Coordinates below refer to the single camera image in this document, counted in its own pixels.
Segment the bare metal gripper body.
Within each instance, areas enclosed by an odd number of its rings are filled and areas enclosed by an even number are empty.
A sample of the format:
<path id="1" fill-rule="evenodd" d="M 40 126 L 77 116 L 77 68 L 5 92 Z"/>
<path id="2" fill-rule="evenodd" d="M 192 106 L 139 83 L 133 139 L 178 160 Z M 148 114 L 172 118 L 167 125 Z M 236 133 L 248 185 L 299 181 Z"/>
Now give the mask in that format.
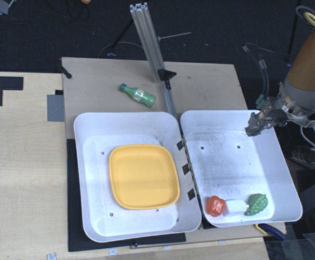
<path id="1" fill-rule="evenodd" d="M 288 98 L 267 98 L 258 113 L 258 129 L 269 129 L 274 126 L 285 126 L 288 121 L 303 128 L 315 130 L 315 121 L 310 119 L 314 111 L 306 109 Z"/>

